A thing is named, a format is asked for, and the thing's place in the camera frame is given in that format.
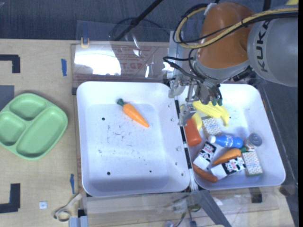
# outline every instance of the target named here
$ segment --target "green plate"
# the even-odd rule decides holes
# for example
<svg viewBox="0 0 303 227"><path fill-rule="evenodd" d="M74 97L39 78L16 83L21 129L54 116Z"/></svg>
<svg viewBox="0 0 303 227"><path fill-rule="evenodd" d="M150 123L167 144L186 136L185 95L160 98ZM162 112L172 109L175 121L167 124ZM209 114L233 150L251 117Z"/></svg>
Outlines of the green plate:
<svg viewBox="0 0 303 227"><path fill-rule="evenodd" d="M65 112L45 98L24 93L0 111L0 144L29 160L42 158L58 142L68 123Z"/></svg>

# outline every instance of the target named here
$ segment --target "toy carrot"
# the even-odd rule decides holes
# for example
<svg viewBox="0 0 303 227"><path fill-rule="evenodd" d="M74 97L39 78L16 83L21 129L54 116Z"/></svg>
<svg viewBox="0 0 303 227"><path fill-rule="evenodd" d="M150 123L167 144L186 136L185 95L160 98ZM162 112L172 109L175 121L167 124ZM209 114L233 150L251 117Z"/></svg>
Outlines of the toy carrot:
<svg viewBox="0 0 303 227"><path fill-rule="evenodd" d="M119 99L117 101L117 104L123 107L123 112L126 113L131 119L137 121L138 123L142 124L145 127L149 127L148 123L146 120L143 118L143 116L136 110L136 108L130 104L130 103L125 103L123 99Z"/></svg>
<svg viewBox="0 0 303 227"><path fill-rule="evenodd" d="M212 174L208 173L207 171L202 170L200 167L196 166L194 163L192 165L193 165L194 172L197 173L204 180L207 180L212 183L216 183L218 181L217 176L212 175Z"/></svg>
<svg viewBox="0 0 303 227"><path fill-rule="evenodd" d="M241 150L238 148L231 148L228 151L224 152L223 155L218 157L214 162L213 165L218 165L221 163L228 162L231 159L237 158L241 156Z"/></svg>

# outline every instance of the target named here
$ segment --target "toy banana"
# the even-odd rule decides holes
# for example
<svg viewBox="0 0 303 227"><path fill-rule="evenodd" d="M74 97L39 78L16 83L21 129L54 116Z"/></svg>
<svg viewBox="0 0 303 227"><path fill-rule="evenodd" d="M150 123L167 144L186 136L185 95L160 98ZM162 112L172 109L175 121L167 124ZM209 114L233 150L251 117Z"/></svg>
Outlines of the toy banana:
<svg viewBox="0 0 303 227"><path fill-rule="evenodd" d="M216 106L213 106L212 102L209 102L207 105L204 105L201 103L201 101L194 101L193 106L196 110L199 110L206 115L213 117L213 118L222 118L223 122L226 127L228 127L228 121L230 118L230 115L227 111L227 109L222 105L219 106L216 104Z"/></svg>
<svg viewBox="0 0 303 227"><path fill-rule="evenodd" d="M199 110L200 112L205 113L206 115L213 117L213 118L220 118L221 111L214 107L212 102L209 102L208 104L203 104L201 101L194 101L193 106L196 110Z"/></svg>
<svg viewBox="0 0 303 227"><path fill-rule="evenodd" d="M192 116L192 119L194 120L197 130L199 131L202 128L203 124L200 114L198 112L195 112Z"/></svg>
<svg viewBox="0 0 303 227"><path fill-rule="evenodd" d="M230 115L227 109L223 105L219 106L218 104L216 104L215 108L219 109L219 111L221 112L221 118L223 119L225 126L228 127Z"/></svg>

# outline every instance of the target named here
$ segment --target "black stand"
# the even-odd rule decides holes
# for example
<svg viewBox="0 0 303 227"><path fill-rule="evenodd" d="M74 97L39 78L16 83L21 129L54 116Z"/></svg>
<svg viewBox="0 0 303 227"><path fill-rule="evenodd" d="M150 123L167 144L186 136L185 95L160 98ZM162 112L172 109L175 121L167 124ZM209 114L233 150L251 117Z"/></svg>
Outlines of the black stand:
<svg viewBox="0 0 303 227"><path fill-rule="evenodd" d="M141 15L134 18L128 26L119 36L114 38L114 41L121 40L132 28L136 27L155 7L157 7L163 0L155 0Z"/></svg>
<svg viewBox="0 0 303 227"><path fill-rule="evenodd" d="M157 7L163 0L155 0L139 17L134 18L128 26L119 36L114 38L114 41L122 39L132 28L136 27L155 7Z"/></svg>

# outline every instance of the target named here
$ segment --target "white tray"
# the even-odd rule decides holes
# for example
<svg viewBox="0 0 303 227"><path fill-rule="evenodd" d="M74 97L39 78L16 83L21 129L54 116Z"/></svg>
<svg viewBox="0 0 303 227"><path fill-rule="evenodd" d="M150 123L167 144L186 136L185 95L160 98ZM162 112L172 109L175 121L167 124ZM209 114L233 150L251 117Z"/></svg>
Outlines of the white tray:
<svg viewBox="0 0 303 227"><path fill-rule="evenodd" d="M84 82L77 90L82 184L95 197L179 192L189 172L169 87L160 83ZM116 104L132 103L149 128Z"/></svg>
<svg viewBox="0 0 303 227"><path fill-rule="evenodd" d="M256 149L263 174L247 177L245 171L235 173L216 183L208 182L195 174L196 182L208 190L223 190L233 188L261 187L280 185L285 180L284 166L276 145L276 141L269 124L267 114L259 91L247 84L221 84L220 91L223 97L223 105L230 114L229 126L225 127L221 118L218 124L223 133L239 136L245 139L255 132L262 137L263 143ZM185 103L187 91L179 96L180 103ZM202 143L193 148L189 147L192 161L196 158L206 136L200 131ZM214 159L228 148L216 145L217 152Z"/></svg>
<svg viewBox="0 0 303 227"><path fill-rule="evenodd" d="M195 175L196 182L208 190L280 185L285 170L258 90L246 84L222 84L220 90L231 118L229 127L217 119L219 127L243 139L252 132L262 137L257 155L263 174L247 177L241 171L216 183ZM79 86L82 184L88 194L179 192L189 186L178 116L168 92L169 87L161 83L84 82ZM187 90L178 96L180 105L186 96ZM150 127L130 120L116 104L119 98L134 104ZM189 147L192 161L206 141L202 129L200 133L201 144ZM218 146L214 157L226 150Z"/></svg>

